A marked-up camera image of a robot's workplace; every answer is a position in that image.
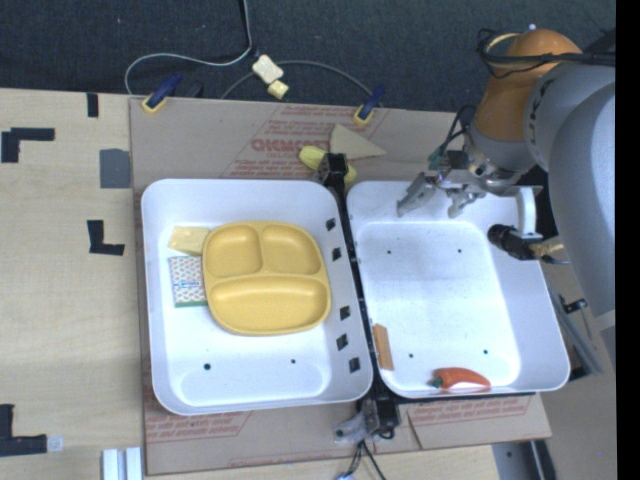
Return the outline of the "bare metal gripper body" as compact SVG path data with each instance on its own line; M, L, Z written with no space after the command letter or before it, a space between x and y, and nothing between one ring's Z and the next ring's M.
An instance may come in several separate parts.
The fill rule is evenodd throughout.
M444 190L502 195L520 180L520 174L496 167L465 150L449 150L440 158L435 183Z

